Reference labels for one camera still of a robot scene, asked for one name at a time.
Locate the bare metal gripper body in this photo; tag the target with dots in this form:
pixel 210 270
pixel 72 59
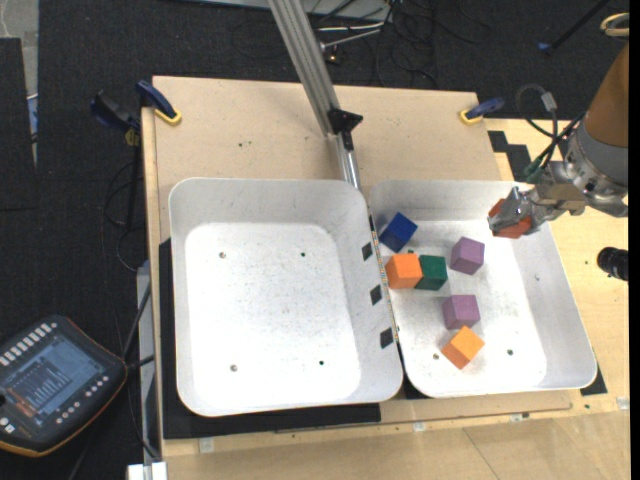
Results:
pixel 565 193

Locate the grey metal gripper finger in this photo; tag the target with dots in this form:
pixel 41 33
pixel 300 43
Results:
pixel 507 213
pixel 534 220

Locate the red cube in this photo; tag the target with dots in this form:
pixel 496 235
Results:
pixel 512 230

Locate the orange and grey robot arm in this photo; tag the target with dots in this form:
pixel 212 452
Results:
pixel 610 113

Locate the purple cube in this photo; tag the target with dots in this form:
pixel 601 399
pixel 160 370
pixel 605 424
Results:
pixel 467 255
pixel 461 312

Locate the white plastic tray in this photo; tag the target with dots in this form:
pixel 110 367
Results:
pixel 272 308
pixel 505 288

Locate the green cube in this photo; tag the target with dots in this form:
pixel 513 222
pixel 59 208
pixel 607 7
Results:
pixel 433 272

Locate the blue cube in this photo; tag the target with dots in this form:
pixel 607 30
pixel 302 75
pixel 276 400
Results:
pixel 397 232

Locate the orange cube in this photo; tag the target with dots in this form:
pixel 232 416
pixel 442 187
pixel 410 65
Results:
pixel 403 271
pixel 463 347

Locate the pale wood board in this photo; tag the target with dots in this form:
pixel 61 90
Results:
pixel 260 138

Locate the black cylinder on white bracket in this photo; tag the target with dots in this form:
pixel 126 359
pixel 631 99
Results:
pixel 614 263

